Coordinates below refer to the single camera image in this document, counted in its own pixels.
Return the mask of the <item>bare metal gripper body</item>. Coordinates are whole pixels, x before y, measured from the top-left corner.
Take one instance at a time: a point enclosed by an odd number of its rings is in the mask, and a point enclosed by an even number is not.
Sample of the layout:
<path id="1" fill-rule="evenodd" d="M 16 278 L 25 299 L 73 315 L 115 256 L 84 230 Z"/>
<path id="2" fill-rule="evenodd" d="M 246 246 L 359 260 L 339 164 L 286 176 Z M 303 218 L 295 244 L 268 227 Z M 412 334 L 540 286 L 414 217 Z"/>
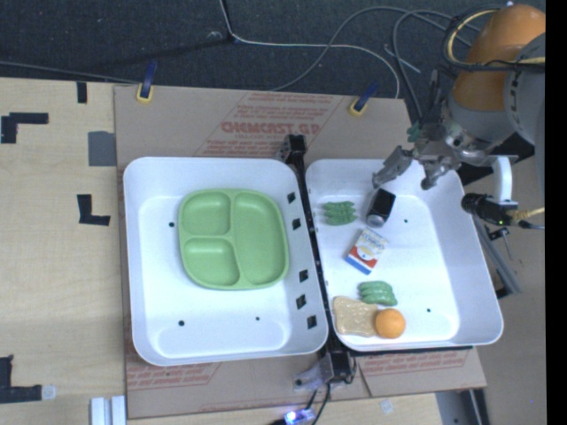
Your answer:
<path id="1" fill-rule="evenodd" d="M 483 142 L 456 123 L 416 125 L 413 156 L 421 162 L 456 165 L 484 163 Z"/>

